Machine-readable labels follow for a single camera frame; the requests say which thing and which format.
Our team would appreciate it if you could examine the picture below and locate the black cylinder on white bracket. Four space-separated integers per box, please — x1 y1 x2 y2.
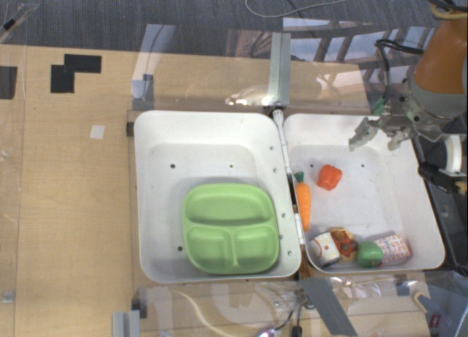
418 134 468 194

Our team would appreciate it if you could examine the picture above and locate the white can with orange print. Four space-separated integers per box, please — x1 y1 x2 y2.
309 232 341 268

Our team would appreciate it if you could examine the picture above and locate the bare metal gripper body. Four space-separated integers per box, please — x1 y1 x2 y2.
377 92 451 143

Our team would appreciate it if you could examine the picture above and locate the toy pizza slice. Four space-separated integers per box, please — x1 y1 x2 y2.
328 227 360 262

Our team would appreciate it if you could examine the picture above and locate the green toy apple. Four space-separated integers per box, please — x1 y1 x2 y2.
355 240 385 268

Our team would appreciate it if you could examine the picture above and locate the white plastic tray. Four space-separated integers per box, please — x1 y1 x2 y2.
133 110 303 285
283 113 447 276

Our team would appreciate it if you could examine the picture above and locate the orange toy carrot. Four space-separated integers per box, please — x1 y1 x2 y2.
293 171 313 232

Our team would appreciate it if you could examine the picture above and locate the orange toy bell pepper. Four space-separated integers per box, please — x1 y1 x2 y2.
316 164 344 192

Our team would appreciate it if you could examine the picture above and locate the green divided plate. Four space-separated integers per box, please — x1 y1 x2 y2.
181 182 281 276

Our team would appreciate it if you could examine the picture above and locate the white and orange packet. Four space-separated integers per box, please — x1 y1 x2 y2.
373 232 412 266

